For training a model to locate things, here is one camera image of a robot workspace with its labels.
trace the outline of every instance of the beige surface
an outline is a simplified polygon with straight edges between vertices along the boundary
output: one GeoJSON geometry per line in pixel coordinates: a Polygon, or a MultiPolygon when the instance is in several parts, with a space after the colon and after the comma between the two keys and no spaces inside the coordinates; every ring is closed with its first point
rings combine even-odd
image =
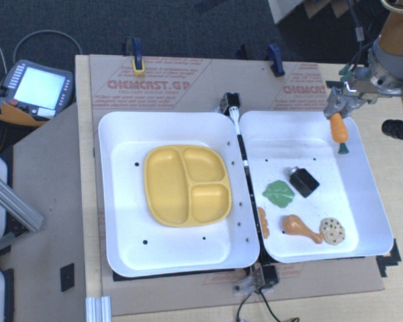
{"type": "MultiPolygon", "coordinates": [[[[87,296],[101,296],[101,264],[99,260],[98,224],[93,165],[91,99],[89,98],[89,57],[77,56],[77,94],[81,147],[81,180],[83,188],[85,279],[87,296]]],[[[340,65],[320,65],[325,80],[337,80],[340,65]]],[[[401,99],[381,99],[372,106],[355,111],[353,119],[359,126],[367,157],[394,237],[402,257],[399,266],[388,267],[385,290],[363,294],[298,299],[271,303],[279,319],[299,316],[302,321],[403,321],[403,141],[381,133],[385,119],[403,119],[401,99]]],[[[167,313],[151,313],[114,317],[114,321],[235,321],[236,305],[191,309],[167,313]]],[[[263,303],[247,304],[241,317],[247,321],[271,321],[263,303]]]]}

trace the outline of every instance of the yellow bowl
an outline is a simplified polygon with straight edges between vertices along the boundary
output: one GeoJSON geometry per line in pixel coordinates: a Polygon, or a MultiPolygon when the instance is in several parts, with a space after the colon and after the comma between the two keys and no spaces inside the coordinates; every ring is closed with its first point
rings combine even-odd
{"type": "Polygon", "coordinates": [[[150,212],[171,227],[207,225],[231,210],[231,188],[221,156],[207,147],[173,145],[151,150],[144,164],[150,212]]]}

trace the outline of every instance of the toy carrot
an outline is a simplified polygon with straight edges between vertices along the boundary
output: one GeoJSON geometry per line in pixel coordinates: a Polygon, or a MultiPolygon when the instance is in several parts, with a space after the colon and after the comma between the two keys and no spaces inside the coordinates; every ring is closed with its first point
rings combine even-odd
{"type": "Polygon", "coordinates": [[[339,112],[331,115],[330,129],[333,140],[340,144],[339,154],[348,154],[349,150],[345,144],[348,140],[348,131],[339,112]]]}

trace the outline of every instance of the green leaf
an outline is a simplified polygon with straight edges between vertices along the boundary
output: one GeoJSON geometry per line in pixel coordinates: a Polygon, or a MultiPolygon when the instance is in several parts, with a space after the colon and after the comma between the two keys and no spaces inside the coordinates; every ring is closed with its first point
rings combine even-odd
{"type": "Polygon", "coordinates": [[[276,180],[268,184],[263,192],[263,196],[278,207],[287,207],[292,202],[294,195],[295,193],[290,189],[288,184],[282,180],[276,180]]]}

